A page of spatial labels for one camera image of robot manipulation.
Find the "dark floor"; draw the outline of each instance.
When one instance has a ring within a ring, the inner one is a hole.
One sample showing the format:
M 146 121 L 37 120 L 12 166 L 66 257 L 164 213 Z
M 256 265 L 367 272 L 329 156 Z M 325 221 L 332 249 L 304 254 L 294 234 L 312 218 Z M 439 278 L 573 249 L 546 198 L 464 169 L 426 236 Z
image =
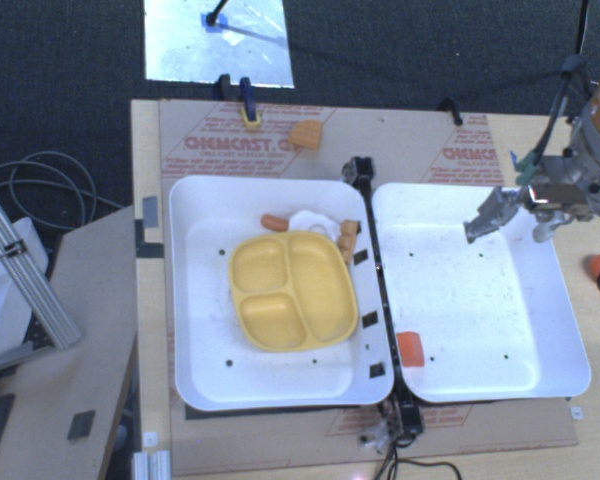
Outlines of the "dark floor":
M 283 2 L 296 87 L 258 89 L 259 101 L 434 109 L 453 96 L 463 111 L 525 114 L 549 111 L 560 65 L 575 50 L 581 6 Z M 101 195 L 131 203 L 130 100 L 211 97 L 206 85 L 145 80 L 143 20 L 143 0 L 0 0 L 0 164 L 60 151 L 84 164 Z M 598 0 L 591 0 L 583 54 L 597 79 Z M 74 205 L 30 190 L 41 212 L 62 217 L 63 205 Z M 18 210 L 3 204 L 15 218 Z

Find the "metal sheet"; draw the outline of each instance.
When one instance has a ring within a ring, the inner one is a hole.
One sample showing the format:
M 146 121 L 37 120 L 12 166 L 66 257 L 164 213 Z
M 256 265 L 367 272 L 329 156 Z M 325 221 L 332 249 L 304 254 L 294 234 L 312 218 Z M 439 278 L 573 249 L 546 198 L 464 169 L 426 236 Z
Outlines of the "metal sheet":
M 219 25 L 204 16 L 220 0 L 144 0 L 146 77 L 293 88 L 282 0 L 229 0 Z

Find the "yellow plate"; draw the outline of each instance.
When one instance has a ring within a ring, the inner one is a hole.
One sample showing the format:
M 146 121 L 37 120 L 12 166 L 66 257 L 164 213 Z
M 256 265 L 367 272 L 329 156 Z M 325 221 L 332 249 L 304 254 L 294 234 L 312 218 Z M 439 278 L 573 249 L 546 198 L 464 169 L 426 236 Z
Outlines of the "yellow plate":
M 264 350 L 334 345 L 358 323 L 342 255 L 318 233 L 275 233 L 242 242 L 231 255 L 229 280 L 242 330 Z

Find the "robotic end effector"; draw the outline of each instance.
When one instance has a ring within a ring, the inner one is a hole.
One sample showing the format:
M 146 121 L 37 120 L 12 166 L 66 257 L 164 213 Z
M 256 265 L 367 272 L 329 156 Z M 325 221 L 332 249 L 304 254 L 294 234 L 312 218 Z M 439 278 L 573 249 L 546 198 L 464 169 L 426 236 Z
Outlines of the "robotic end effector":
M 588 91 L 588 82 L 585 84 L 582 76 L 583 66 L 580 56 L 572 56 L 565 62 L 549 125 L 536 148 L 516 164 L 521 173 L 516 180 L 520 188 L 493 189 L 478 208 L 478 216 L 464 223 L 469 243 L 505 225 L 519 207 L 536 217 L 538 226 L 533 237 L 538 242 L 551 238 L 558 226 L 574 220 L 589 221 L 594 215 L 600 217 L 600 85 L 574 121 L 569 146 L 562 156 L 544 156 L 574 75 L 580 76 L 583 89 Z

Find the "white tray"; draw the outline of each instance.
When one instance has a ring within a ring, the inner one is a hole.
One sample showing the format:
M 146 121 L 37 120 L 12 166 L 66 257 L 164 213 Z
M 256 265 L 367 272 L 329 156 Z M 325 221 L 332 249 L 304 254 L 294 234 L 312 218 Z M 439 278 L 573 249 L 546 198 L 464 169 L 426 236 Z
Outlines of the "white tray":
M 468 245 L 463 221 L 490 188 L 387 184 L 373 207 L 396 333 L 420 335 L 403 368 L 431 402 L 576 396 L 591 379 L 550 241 L 526 211 Z
M 269 233 L 260 217 L 300 210 L 336 221 L 358 220 L 356 251 L 368 259 L 350 267 L 360 324 L 345 341 L 303 352 L 266 352 L 244 336 L 231 299 L 228 262 L 243 240 Z M 169 197 L 175 310 L 175 379 L 201 410 L 367 405 L 386 398 L 394 382 L 367 217 L 362 197 L 335 181 L 192 176 Z

